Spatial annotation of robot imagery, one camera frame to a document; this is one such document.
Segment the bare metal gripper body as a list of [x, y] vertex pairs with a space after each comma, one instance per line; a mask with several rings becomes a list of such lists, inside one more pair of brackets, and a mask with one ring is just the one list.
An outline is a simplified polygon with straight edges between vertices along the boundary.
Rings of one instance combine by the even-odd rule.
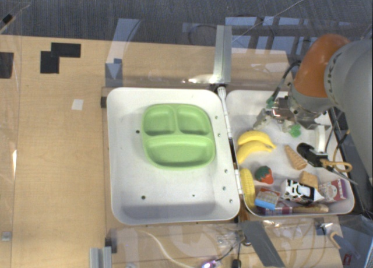
[[270, 106], [274, 119], [287, 119], [293, 124], [313, 130], [320, 125], [315, 120], [331, 108], [331, 102], [328, 98], [319, 97], [271, 97]]

